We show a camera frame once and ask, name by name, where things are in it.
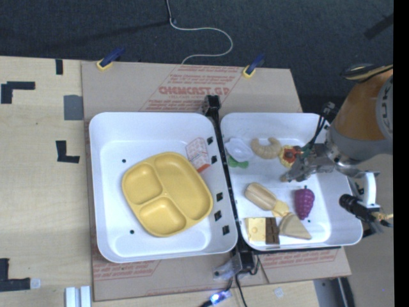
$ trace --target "red toy food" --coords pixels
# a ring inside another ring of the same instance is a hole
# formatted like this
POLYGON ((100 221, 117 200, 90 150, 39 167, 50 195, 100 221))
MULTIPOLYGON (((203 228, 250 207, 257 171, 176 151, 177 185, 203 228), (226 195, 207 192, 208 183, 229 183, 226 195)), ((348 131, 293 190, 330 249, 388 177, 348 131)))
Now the red toy food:
POLYGON ((295 211, 301 220, 308 217, 313 208, 314 199, 314 193, 307 189, 307 186, 295 191, 295 211))

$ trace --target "yellow plate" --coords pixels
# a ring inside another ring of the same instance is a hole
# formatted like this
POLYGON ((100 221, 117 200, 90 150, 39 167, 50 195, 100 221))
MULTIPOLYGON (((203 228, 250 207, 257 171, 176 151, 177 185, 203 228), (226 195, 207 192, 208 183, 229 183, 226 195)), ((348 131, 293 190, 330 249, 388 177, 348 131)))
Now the yellow plate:
POLYGON ((180 233, 213 208, 205 182, 183 155, 165 152, 132 166, 122 191, 146 231, 157 237, 180 233))

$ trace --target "cardboard sheet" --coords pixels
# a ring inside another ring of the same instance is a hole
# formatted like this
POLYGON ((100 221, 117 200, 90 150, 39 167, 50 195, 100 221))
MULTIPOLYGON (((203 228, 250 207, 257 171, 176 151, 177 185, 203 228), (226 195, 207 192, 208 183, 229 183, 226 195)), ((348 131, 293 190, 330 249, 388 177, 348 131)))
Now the cardboard sheet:
MULTIPOLYGON (((291 72, 260 68, 246 79, 240 67, 118 62, 105 72, 99 71, 95 62, 82 62, 81 67, 94 299, 224 288, 227 283, 213 280, 212 270, 227 262, 229 253, 129 264, 110 263, 101 256, 95 238, 89 121, 106 111, 196 112, 200 111, 206 95, 220 97, 220 117, 232 112, 302 112, 291 72)), ((256 276, 244 277, 243 286, 350 274, 343 248, 274 253, 262 255, 260 259, 262 271, 256 276)))

